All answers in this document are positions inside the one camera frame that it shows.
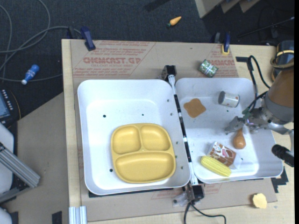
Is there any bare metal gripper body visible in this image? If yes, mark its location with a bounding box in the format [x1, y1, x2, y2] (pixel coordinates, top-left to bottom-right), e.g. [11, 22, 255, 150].
[243, 107, 294, 135]

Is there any green can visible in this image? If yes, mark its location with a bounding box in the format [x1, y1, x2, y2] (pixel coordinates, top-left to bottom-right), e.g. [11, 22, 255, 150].
[198, 59, 219, 78]

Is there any yellow corn cob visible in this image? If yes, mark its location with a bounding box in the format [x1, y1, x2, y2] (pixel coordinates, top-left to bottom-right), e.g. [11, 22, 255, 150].
[200, 155, 232, 178]

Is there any brown flat toy biscuit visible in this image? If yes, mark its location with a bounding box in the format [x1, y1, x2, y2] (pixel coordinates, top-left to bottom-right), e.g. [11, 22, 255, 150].
[183, 98, 207, 119]

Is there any orange toy pear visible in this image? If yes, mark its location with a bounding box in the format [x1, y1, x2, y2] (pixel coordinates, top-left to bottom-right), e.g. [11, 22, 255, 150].
[232, 127, 247, 150]

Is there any yellow divided plate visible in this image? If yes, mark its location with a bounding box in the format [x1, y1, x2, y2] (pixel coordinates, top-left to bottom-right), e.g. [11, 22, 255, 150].
[110, 123, 177, 184]

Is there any yellow toy crisp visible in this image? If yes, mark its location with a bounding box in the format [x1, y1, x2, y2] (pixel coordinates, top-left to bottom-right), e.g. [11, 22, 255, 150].
[252, 193, 268, 210]

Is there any thin black and white rod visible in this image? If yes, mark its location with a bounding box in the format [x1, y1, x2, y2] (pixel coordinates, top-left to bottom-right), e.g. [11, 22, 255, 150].
[168, 74, 199, 185]

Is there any brown cardboard board red print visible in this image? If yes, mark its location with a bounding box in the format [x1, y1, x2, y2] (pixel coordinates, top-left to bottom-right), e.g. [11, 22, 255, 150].
[70, 39, 278, 223]

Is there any black cylinder on white bracket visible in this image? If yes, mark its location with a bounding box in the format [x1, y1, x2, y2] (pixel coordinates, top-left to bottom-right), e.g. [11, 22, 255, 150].
[271, 129, 295, 168]

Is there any white plastic tray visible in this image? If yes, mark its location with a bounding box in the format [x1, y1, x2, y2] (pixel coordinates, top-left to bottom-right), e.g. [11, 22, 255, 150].
[174, 77, 284, 185]
[77, 79, 191, 196]

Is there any orange carrot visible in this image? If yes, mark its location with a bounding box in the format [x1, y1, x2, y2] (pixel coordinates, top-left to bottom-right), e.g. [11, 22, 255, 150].
[166, 15, 182, 28]

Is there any blue bottle with white cap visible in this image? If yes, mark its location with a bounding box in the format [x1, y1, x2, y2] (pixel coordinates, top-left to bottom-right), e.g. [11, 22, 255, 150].
[21, 63, 40, 85]

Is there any brown and white carton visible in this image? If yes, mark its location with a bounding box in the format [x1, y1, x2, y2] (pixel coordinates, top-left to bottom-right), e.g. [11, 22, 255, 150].
[206, 141, 243, 170]

